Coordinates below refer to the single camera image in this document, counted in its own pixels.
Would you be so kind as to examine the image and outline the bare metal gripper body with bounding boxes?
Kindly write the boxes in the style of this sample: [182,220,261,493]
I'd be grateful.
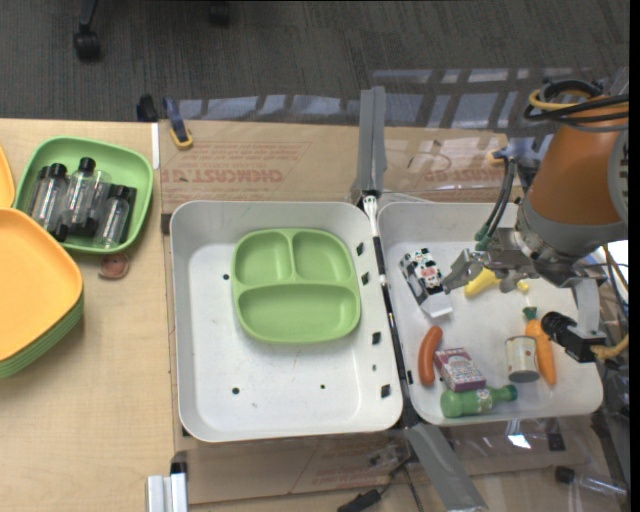
[478,228,577,288]

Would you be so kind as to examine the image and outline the yellow banana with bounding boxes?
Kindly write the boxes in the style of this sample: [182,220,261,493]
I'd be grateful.
[463,267,530,300]

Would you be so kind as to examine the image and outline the cow print milk carton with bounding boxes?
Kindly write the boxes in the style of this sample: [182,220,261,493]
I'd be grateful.
[398,246,454,319]

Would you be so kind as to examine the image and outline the white plastic tray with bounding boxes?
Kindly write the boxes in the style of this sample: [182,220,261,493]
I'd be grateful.
[376,201,605,428]
[169,200,405,444]

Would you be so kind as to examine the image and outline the orange carrot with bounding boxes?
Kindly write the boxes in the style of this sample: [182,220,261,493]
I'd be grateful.
[522,305,558,387]

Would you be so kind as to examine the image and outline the small white can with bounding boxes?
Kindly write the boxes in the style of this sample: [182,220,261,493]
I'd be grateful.
[504,335,542,385]

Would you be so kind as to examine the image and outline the orange sausage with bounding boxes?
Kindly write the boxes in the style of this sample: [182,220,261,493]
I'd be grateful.
[417,325,445,388]

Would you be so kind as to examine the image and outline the pink carton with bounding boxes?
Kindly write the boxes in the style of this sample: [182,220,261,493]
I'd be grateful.
[433,347,488,394]

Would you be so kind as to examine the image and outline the green bottle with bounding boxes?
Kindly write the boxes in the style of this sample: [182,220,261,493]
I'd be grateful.
[439,383,519,420]

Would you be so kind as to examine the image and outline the green divided plate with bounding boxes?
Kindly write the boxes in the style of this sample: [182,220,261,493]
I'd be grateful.
[230,227,363,345]

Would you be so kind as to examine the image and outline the brown cardboard board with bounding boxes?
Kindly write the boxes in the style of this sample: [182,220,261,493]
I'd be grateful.
[158,118,604,505]

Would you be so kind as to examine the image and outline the green square plate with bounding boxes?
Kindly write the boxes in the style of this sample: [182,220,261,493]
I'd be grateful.
[12,135,155,255]

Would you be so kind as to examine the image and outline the clear plastic bottle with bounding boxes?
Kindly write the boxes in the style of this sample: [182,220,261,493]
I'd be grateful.
[93,184,133,250]
[63,156,103,230]
[30,162,70,234]

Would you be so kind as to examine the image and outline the yellow plate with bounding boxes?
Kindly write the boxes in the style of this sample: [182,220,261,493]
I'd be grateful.
[0,144,17,209]
[0,206,84,363]

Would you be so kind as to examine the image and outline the black chair wheel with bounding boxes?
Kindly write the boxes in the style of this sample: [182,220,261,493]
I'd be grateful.
[72,0,103,62]

